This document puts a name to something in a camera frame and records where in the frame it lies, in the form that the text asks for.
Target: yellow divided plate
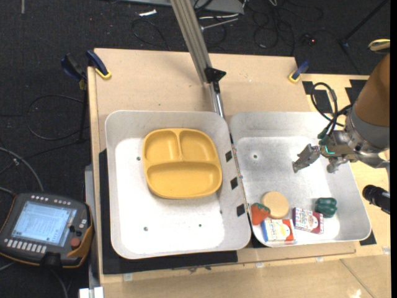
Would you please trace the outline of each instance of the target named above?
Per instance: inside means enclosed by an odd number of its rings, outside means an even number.
[[[150,190],[167,199],[188,199],[216,192],[222,168],[211,138],[195,129],[168,128],[143,142],[143,166]]]

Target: display screen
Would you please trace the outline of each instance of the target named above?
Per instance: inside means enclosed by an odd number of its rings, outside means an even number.
[[[12,236],[63,246],[77,210],[27,201]]]

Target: red button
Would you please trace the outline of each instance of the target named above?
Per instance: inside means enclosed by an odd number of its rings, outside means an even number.
[[[70,240],[70,245],[72,246],[72,249],[76,249],[77,247],[79,247],[81,244],[80,239],[78,237],[73,237]]]

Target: black floor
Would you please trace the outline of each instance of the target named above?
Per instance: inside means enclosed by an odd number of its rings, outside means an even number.
[[[154,6],[134,2],[24,0],[23,5],[0,0],[0,187],[15,193],[39,190],[20,161],[24,158],[46,192],[83,200],[84,169],[91,162],[87,127],[86,140],[76,143],[84,93],[62,70],[61,59],[70,52],[85,67],[85,51],[94,47],[187,48],[170,7],[156,6],[157,13],[145,18],[148,23],[134,20]],[[198,16],[218,14],[204,10]],[[204,36],[213,53],[294,56],[298,64],[310,61],[308,73],[369,75],[381,55],[368,44],[390,38],[390,20],[390,0],[277,0],[276,7],[269,0],[249,0],[245,15],[205,30]],[[315,39],[313,45],[302,39],[306,34]],[[343,50],[340,41],[346,37]],[[10,204],[11,197],[0,193],[0,224]],[[63,296],[51,272],[20,263],[1,270],[10,262],[0,256],[1,297]],[[86,269],[60,274],[69,297],[88,286]]]

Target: toy green bell pepper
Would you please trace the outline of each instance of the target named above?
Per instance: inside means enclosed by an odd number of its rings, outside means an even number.
[[[336,213],[336,204],[337,202],[333,197],[320,197],[316,200],[314,211],[323,214],[324,217],[330,218]]]

